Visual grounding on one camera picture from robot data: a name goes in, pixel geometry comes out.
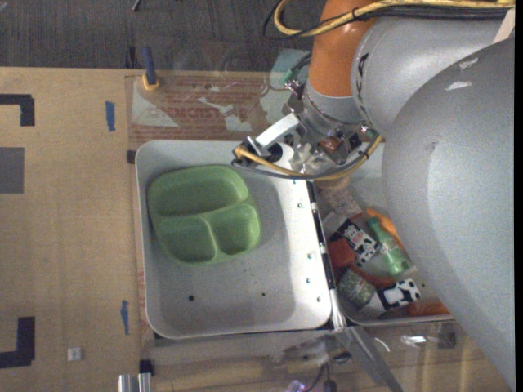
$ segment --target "green divided plate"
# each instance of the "green divided plate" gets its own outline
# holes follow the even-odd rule
[[[217,263],[250,252],[260,242],[257,209],[232,167],[163,174],[150,184],[147,206],[162,249],[182,263]]]

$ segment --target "dark floor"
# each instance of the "dark floor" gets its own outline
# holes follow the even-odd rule
[[[160,69],[268,70],[279,49],[262,24],[278,0],[0,0],[0,65],[139,67],[130,48],[149,45]],[[286,21],[314,24],[324,0],[297,0]]]

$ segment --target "orange object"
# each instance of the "orange object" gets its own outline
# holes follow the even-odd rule
[[[344,238],[331,241],[327,244],[329,258],[332,265],[338,269],[347,267],[356,260],[356,253]]]
[[[381,0],[327,0],[320,20],[349,13]],[[374,20],[357,20],[317,35],[309,66],[312,87],[326,96],[351,96],[351,66],[362,37]]]
[[[411,317],[425,317],[430,315],[446,315],[450,314],[450,312],[441,302],[411,302],[407,305],[407,314]]]
[[[377,217],[379,219],[379,223],[382,226],[382,228],[388,232],[390,235],[394,237],[394,240],[397,242],[397,244],[400,246],[401,249],[405,249],[403,246],[403,243],[400,240],[400,236],[398,235],[398,232],[396,231],[396,227],[392,223],[391,218],[388,216],[383,215],[382,213],[375,211],[374,209],[367,208],[367,215],[370,217]]]
[[[374,287],[377,289],[384,289],[396,283],[396,281],[392,277],[379,277],[365,273],[360,267],[358,267],[354,263],[349,265],[349,269],[351,269],[354,273],[358,274],[361,278],[365,279],[370,284],[374,285]]]

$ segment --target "gray square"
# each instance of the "gray square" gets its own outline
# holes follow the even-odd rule
[[[0,147],[0,194],[24,193],[25,148]]]

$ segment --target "wooden surface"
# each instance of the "wooden surface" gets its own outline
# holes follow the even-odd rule
[[[136,375],[141,357],[133,224],[133,166],[126,162],[128,70],[0,69],[0,94],[31,94],[36,126],[20,127],[17,106],[0,105],[0,146],[25,148],[25,191],[0,194],[0,352],[16,346],[16,319],[36,318],[31,366],[0,370],[2,391],[111,391]],[[109,131],[105,102],[115,106]],[[120,315],[128,302],[129,335]],[[405,391],[506,391],[501,376],[463,331],[453,349],[403,335],[437,337],[438,325],[374,327]],[[83,359],[67,362],[67,349]],[[299,353],[160,365],[154,391],[285,390],[310,383],[318,361]],[[332,365],[340,391],[385,392],[357,363]]]

